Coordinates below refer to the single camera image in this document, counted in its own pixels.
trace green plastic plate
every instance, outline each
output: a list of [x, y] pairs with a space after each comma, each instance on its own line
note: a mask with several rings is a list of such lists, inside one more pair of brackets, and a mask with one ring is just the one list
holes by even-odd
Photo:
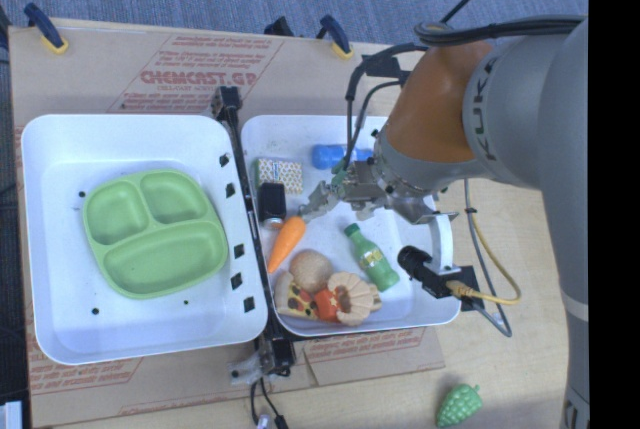
[[227, 238], [209, 198], [191, 178], [161, 169], [119, 177], [91, 191], [84, 227], [98, 266], [121, 294], [148, 299], [212, 276]]

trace toy food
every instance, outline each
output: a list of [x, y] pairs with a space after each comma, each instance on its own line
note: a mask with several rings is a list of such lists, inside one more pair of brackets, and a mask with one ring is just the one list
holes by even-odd
[[320, 319], [347, 326], [364, 322], [374, 306], [373, 299], [370, 285], [357, 274], [347, 272], [332, 274], [327, 288], [314, 296]]
[[265, 182], [284, 185], [287, 194], [302, 194], [302, 163], [259, 158], [255, 164], [258, 186]]
[[278, 266], [284, 262], [284, 259], [289, 256], [289, 253], [300, 242], [306, 230], [307, 224], [300, 216], [292, 216], [285, 221], [276, 237], [269, 257], [267, 270], [270, 274], [274, 273]]
[[333, 265], [322, 253], [305, 250], [291, 259], [289, 272], [301, 288], [314, 295], [327, 286]]
[[316, 303], [311, 294], [296, 284], [289, 271], [282, 271], [278, 276], [273, 299], [276, 311], [281, 315], [309, 320], [318, 319]]
[[347, 226], [344, 233], [353, 242], [360, 268], [378, 290], [383, 292], [400, 281], [400, 275], [391, 267], [382, 250], [362, 235], [357, 223]]
[[442, 401], [438, 410], [436, 425], [449, 427], [459, 424], [482, 407], [482, 399], [478, 395], [479, 386], [471, 388], [461, 384], [451, 389]]

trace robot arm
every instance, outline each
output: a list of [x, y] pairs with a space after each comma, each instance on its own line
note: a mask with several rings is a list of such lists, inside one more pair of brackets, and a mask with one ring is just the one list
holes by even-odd
[[348, 202], [412, 224], [441, 216], [424, 202], [484, 177], [542, 192], [569, 330], [562, 428], [590, 420], [587, 263], [588, 19], [571, 32], [427, 50], [367, 162], [337, 168], [300, 208], [307, 220]]

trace kuka logo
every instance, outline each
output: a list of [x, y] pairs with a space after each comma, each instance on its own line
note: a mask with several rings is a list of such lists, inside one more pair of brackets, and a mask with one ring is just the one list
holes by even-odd
[[483, 113], [483, 102], [484, 95], [482, 92], [489, 81], [489, 75], [491, 74], [491, 70], [493, 70], [494, 63], [498, 60], [497, 57], [490, 59], [487, 64], [484, 66], [484, 71], [486, 72], [485, 77], [478, 78], [478, 82], [476, 83], [476, 95], [473, 97], [473, 114], [476, 116], [476, 125], [474, 127], [474, 131], [477, 135], [478, 144], [480, 148], [484, 150], [484, 156], [487, 160], [495, 161], [497, 160], [495, 155], [490, 152], [489, 139], [485, 135], [485, 125], [484, 125], [484, 113]]

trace green toy grapes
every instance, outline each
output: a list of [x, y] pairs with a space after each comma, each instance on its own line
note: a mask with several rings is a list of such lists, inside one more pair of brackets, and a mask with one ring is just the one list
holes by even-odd
[[453, 388], [442, 401], [436, 420], [438, 427], [449, 427], [463, 422], [482, 407], [478, 395], [479, 386], [471, 388], [467, 384]]

